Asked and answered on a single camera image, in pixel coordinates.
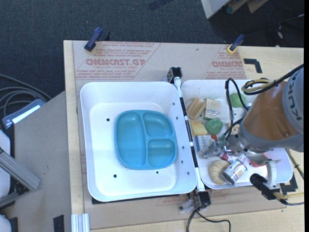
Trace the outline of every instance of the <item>yellow wire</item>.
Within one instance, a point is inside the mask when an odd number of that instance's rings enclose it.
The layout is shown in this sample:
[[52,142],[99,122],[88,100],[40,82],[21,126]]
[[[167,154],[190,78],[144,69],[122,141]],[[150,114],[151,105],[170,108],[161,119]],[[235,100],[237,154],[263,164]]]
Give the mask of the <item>yellow wire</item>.
[[304,178],[304,172],[300,169],[299,164],[296,162],[295,158],[293,157],[290,149],[286,148],[285,151],[287,152],[289,158],[291,159],[292,163],[294,164],[294,166],[297,168],[297,170],[299,171],[299,174],[302,176],[302,178]]
[[288,194],[288,195],[283,195],[279,192],[274,192],[274,196],[276,197],[276,199],[288,199],[288,198],[293,198],[293,197],[299,197],[299,196],[304,196],[304,192],[300,192],[300,193],[293,193],[293,194]]
[[[257,87],[248,88],[249,86],[252,86],[253,84],[260,84],[260,83],[264,83],[264,84],[257,86]],[[273,85],[273,84],[274,84],[274,81],[270,81],[269,79],[261,78],[261,79],[251,80],[251,81],[247,82],[245,85],[243,85],[241,87],[241,90],[243,92],[250,93],[250,92],[253,92],[253,91],[264,89],[264,88],[266,88],[270,85]]]

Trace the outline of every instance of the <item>small box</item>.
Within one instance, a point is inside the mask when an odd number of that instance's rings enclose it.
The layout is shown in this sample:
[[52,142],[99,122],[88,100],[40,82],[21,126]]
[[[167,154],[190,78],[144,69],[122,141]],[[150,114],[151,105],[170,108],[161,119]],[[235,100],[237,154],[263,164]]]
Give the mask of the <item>small box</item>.
[[204,114],[204,119],[205,120],[211,120],[213,118],[217,118],[220,115],[220,108],[221,104],[219,101],[213,100],[206,98],[205,99],[205,114]]

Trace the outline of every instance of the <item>can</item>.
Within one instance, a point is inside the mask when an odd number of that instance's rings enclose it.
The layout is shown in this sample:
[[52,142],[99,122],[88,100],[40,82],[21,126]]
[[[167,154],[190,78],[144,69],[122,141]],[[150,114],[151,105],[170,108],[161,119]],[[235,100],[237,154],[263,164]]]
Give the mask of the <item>can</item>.
[[235,160],[222,174],[227,181],[234,184],[246,171],[246,166],[241,161]]

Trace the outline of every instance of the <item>green object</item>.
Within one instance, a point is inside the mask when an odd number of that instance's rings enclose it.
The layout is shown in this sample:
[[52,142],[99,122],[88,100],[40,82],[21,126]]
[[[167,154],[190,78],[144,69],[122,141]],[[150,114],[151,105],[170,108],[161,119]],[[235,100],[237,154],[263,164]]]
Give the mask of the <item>green object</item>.
[[209,120],[205,124],[205,128],[210,134],[217,135],[223,127],[223,122],[219,118]]
[[[246,97],[240,94],[241,99],[244,104],[246,104]],[[238,93],[234,93],[230,95],[232,107],[242,107],[241,101],[239,99]]]
[[231,7],[229,7],[229,6],[226,6],[225,7],[225,12],[227,13],[227,14],[232,14],[233,13],[233,8],[231,8]]

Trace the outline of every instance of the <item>croissant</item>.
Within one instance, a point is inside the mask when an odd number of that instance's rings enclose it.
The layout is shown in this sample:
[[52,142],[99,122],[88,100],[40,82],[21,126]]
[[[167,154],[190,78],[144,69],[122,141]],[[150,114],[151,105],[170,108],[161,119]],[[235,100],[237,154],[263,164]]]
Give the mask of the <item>croissant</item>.
[[229,166],[229,163],[226,160],[215,160],[208,167],[208,173],[213,181],[213,183],[221,185],[224,183],[224,180],[220,178],[220,173],[224,171]]

